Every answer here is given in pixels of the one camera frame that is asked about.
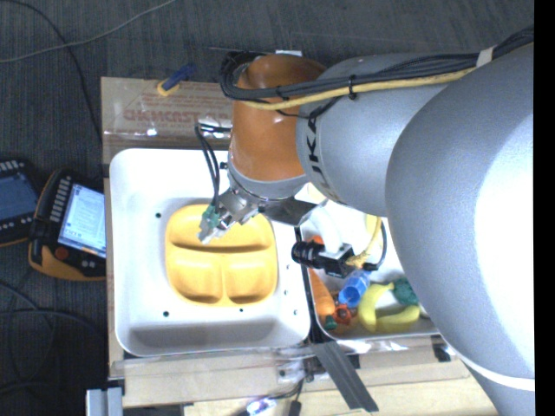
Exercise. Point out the small red and orange toy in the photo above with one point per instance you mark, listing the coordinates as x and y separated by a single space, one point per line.
342 314

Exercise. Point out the orange carrot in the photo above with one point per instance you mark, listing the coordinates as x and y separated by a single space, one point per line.
323 297

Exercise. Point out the white plastic tray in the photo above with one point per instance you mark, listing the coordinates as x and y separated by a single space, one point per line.
390 332
139 232

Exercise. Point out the green broccoli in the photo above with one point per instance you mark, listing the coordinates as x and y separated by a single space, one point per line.
405 292

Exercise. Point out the brown cardboard board red print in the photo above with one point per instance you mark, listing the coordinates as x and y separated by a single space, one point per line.
130 115

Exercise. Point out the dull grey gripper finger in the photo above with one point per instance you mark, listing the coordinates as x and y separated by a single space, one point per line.
206 235
225 224

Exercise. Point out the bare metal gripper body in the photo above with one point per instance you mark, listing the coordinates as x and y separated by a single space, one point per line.
243 206

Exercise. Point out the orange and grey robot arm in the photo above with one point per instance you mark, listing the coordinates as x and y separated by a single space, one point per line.
433 189

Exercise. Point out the clear plastic bottle blue cap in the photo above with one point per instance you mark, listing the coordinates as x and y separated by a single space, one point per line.
352 290

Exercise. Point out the yellow divided plate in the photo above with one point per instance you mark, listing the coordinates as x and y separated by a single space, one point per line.
204 271

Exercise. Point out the yellow banana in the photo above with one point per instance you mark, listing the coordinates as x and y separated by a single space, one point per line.
368 310

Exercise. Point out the black cylinder on white bracket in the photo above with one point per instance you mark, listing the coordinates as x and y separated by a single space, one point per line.
329 258

